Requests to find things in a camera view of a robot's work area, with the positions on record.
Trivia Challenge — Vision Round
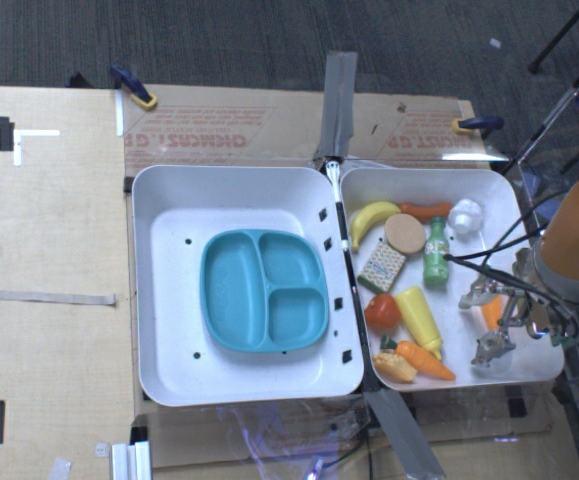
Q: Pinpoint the yellow corn cob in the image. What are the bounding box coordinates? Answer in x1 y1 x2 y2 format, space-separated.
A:
372 349 419 384

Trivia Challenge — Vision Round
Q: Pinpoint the small orange toy food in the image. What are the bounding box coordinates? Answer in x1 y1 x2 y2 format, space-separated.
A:
480 293 506 332

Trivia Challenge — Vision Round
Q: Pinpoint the yellow banana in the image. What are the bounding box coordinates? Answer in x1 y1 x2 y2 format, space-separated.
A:
349 200 403 254

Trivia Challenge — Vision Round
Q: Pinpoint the red tomato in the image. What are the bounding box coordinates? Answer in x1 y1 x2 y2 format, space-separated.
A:
363 292 403 331

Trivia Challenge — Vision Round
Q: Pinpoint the tan round biscuit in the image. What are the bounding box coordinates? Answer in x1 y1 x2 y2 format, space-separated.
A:
383 212 427 256

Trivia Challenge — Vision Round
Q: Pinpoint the green bottle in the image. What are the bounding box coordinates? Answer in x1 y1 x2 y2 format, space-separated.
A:
422 215 452 289

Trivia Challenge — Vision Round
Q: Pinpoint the orange carrot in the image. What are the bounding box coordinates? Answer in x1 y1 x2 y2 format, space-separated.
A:
379 335 457 383

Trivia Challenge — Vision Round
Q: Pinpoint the white plastic tray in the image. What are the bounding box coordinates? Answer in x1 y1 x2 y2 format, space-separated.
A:
131 164 367 408
339 166 567 394

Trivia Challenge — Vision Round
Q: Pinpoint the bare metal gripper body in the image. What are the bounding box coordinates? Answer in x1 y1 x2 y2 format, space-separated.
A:
502 247 573 340

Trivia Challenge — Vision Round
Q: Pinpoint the brown cardboard board red print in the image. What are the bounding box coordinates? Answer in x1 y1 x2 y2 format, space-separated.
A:
123 84 554 470

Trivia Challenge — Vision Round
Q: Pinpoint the blue divided plate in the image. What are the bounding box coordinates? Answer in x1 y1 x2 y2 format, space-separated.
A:
199 228 331 355

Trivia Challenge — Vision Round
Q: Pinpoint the yellow squeeze bottle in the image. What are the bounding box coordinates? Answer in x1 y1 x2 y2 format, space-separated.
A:
393 285 445 361

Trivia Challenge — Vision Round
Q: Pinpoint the green and yellow patterned carton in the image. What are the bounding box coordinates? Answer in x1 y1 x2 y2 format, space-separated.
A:
356 240 408 295

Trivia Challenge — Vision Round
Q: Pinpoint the orange sausage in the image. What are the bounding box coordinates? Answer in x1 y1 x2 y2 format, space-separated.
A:
398 201 455 223

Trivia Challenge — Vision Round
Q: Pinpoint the white lumpy toy food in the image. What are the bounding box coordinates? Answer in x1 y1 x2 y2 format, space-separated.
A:
447 197 486 236

